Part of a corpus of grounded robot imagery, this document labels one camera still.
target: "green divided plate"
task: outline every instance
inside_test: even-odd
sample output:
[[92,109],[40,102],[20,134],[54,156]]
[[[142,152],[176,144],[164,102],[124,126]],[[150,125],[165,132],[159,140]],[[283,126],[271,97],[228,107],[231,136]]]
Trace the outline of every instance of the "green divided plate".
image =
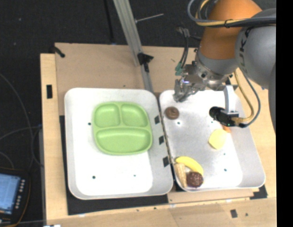
[[135,103],[99,104],[92,118],[98,148],[110,155],[131,155],[152,146],[151,124],[146,111]]

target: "metal pole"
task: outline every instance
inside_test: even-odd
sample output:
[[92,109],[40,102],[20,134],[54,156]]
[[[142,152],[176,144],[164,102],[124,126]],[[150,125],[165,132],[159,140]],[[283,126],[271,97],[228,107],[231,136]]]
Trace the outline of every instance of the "metal pole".
[[[131,49],[135,66],[139,66],[138,54],[143,53],[141,41],[139,38],[136,22],[133,18],[133,13],[129,0],[113,0],[126,41]],[[153,92],[150,74],[145,71],[144,66],[141,66],[141,74],[146,90]]]

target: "banana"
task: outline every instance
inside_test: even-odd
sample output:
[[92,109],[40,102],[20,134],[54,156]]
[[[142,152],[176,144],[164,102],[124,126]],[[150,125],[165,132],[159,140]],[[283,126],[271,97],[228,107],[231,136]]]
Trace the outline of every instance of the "banana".
[[202,166],[191,157],[185,157],[185,156],[177,157],[176,162],[183,163],[185,166],[190,168],[193,172],[198,172],[203,176],[204,171]]

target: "black cable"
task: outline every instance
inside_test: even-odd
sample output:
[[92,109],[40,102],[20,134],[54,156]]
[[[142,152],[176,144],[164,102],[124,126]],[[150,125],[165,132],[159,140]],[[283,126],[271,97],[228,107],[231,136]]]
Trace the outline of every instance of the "black cable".
[[107,16],[107,23],[108,23],[108,29],[109,29],[110,42],[112,44],[115,44],[115,38],[114,38],[114,32],[113,32],[112,21],[111,21],[111,18],[110,18],[109,8],[108,8],[108,2],[107,2],[107,0],[103,0],[103,3],[104,3],[105,13],[106,13],[106,16]]
[[209,0],[208,3],[205,5],[205,9],[204,9],[204,18],[205,19],[208,19],[208,13],[209,13],[208,9],[210,8],[210,6],[212,4],[216,4],[217,1],[218,0]]
[[184,49],[184,52],[185,52],[185,56],[184,56],[184,59],[182,61],[182,64],[181,64],[181,68],[183,68],[185,66],[185,63],[186,63],[186,60],[187,60],[187,55],[188,55],[188,37],[185,36],[185,49]]
[[[205,1],[206,1],[206,0],[201,0],[201,1],[200,1],[200,4],[202,5]],[[197,13],[198,13],[198,18],[199,18],[199,19],[207,19],[207,14],[206,14],[206,12],[204,13],[205,16],[204,16],[204,18],[203,18],[203,16],[202,16],[202,11],[203,11],[204,9],[206,10],[206,9],[208,8],[208,4],[209,4],[211,1],[213,1],[213,0],[208,0],[207,3],[206,3],[206,5],[203,6],[203,8],[201,8],[201,6],[198,7],[198,11],[197,11]]]
[[246,127],[250,126],[250,125],[251,125],[251,124],[252,124],[252,123],[258,118],[258,116],[259,116],[259,114],[260,114],[260,111],[261,111],[261,101],[260,101],[260,98],[259,98],[259,96],[258,96],[256,90],[255,90],[254,87],[252,86],[252,84],[251,84],[251,82],[249,81],[249,79],[247,78],[247,76],[245,76],[244,73],[243,73],[243,76],[245,77],[247,83],[248,83],[249,86],[251,87],[251,89],[252,89],[252,91],[254,92],[254,94],[255,94],[255,96],[256,96],[256,98],[257,98],[257,101],[258,101],[258,111],[257,111],[255,117],[254,117],[250,122],[248,122],[248,123],[240,123],[240,124],[239,124],[239,127],[241,127],[241,128],[246,128]]
[[197,41],[201,41],[202,40],[201,37],[196,37],[196,36],[193,36],[193,35],[191,35],[189,38],[192,38],[192,39],[197,40]]
[[60,55],[61,58],[65,57],[65,54],[62,53],[62,51],[54,45],[48,49],[48,52],[53,54],[57,53],[58,55]]
[[267,26],[267,25],[274,25],[276,24],[276,18],[253,18],[253,19],[245,19],[243,21],[238,22],[229,22],[231,20],[227,20],[227,23],[224,23],[224,25],[216,25],[216,26],[210,26],[213,28],[232,28],[232,27],[252,27],[252,26]]
[[181,65],[182,65],[182,62],[183,62],[183,60],[184,60],[185,53],[186,53],[186,47],[184,46],[184,51],[183,51],[183,54],[182,54],[182,57],[181,57],[181,60],[180,60]]

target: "white tray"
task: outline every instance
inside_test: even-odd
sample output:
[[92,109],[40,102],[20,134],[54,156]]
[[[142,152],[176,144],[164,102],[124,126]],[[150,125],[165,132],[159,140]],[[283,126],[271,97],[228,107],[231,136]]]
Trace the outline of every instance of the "white tray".
[[[92,112],[104,102],[132,102],[148,114],[153,144],[144,153],[112,156],[101,152],[94,141]],[[65,133],[68,184],[79,199],[109,199],[164,195],[173,185],[156,97],[146,90],[73,88],[65,95]]]
[[[225,108],[224,93],[211,90],[200,91],[186,101],[177,103],[173,90],[160,95],[162,121],[167,135],[171,160],[179,156],[194,158],[204,169],[204,183],[199,188],[185,191],[209,191],[234,188],[257,188],[264,184],[265,173],[249,128],[231,127],[222,149],[212,148],[208,139],[215,129],[222,128],[209,115],[213,106]],[[240,117],[244,112],[240,99],[236,97],[236,110]],[[167,107],[176,107],[180,115],[170,120],[164,115]]]

